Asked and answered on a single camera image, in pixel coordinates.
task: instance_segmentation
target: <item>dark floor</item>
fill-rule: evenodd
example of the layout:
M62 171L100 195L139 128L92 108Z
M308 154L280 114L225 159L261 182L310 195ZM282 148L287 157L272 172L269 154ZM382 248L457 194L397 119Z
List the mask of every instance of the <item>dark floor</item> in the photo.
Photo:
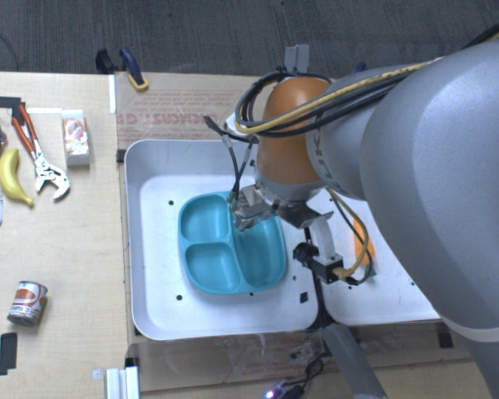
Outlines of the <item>dark floor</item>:
M143 71L259 76L309 44L309 71L342 76L454 52L497 22L499 0L0 0L0 71L95 73L100 47L120 65L127 46Z

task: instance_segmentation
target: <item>metal pliers jaw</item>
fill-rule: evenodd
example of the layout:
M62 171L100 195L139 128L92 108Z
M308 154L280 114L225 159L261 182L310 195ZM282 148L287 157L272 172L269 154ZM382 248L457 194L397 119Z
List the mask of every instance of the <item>metal pliers jaw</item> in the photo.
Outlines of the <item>metal pliers jaw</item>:
M63 198L70 190L70 182L65 172L58 169L55 165L47 162L44 154L42 153L41 145L37 139L37 134L33 128L32 120L26 112L23 105L18 107L22 118L25 121L27 132L25 132L16 118L12 118L13 126L18 133L21 142L31 154L35 163L35 189L40 192L45 183L53 183L57 187L57 191L53 195L54 201Z

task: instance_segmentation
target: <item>tin can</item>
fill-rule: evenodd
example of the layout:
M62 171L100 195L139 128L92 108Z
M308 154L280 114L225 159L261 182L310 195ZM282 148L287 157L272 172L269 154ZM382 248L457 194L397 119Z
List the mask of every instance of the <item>tin can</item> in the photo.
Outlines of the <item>tin can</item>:
M48 288L40 283L32 281L18 283L7 319L24 327L37 325L47 292Z

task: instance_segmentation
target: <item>blue clamp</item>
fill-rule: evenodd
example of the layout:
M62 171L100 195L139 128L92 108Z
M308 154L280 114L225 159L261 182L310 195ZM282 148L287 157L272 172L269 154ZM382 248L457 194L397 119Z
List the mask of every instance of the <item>blue clamp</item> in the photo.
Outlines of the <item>blue clamp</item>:
M122 70L129 70L129 79L133 87L138 91L144 91L148 88L148 81L142 76L139 64L127 47L121 47L118 54L122 58Z

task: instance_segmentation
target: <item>yellow banana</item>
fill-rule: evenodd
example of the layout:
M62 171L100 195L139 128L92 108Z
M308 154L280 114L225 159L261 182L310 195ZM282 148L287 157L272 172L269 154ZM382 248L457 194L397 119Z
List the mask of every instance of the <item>yellow banana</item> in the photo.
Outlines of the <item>yellow banana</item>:
M24 201L28 205L33 205L34 199L27 196L17 178L18 149L6 150L0 157L0 185L5 195L15 200Z

